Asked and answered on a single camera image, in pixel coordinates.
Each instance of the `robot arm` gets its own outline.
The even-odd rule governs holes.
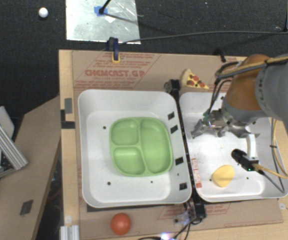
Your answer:
[[[249,134],[245,127],[262,117],[282,120],[288,134],[288,54],[281,57],[286,59],[252,55],[236,71],[217,74],[217,83],[222,75],[233,77],[232,83],[222,108],[211,111],[211,105],[192,131],[193,138],[207,129],[216,130],[219,137],[230,131],[245,138]]]

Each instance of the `toy pizza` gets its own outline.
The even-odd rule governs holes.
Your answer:
[[[181,78],[182,86],[193,87],[193,88],[202,88],[202,89],[209,89],[208,86],[203,83],[203,81],[190,69],[186,69],[183,73]]]

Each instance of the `black background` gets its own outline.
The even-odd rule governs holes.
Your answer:
[[[283,28],[287,0],[135,0],[142,38],[190,32]],[[38,10],[49,16],[40,20]],[[101,50],[103,43],[66,40],[65,0],[0,0],[0,106],[12,117],[59,93],[58,50]],[[122,51],[211,55],[288,52],[288,35],[213,34],[144,41]]]

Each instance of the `metal sheet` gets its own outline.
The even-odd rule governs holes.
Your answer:
[[[115,37],[120,43],[139,39],[135,0],[111,0],[105,15],[95,13],[95,7],[105,2],[66,0],[67,39],[106,42]]]

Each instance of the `green divided plate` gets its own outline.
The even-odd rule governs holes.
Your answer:
[[[151,117],[119,119],[110,127],[109,141],[114,166],[124,175],[154,176],[172,167],[172,146],[160,120]]]

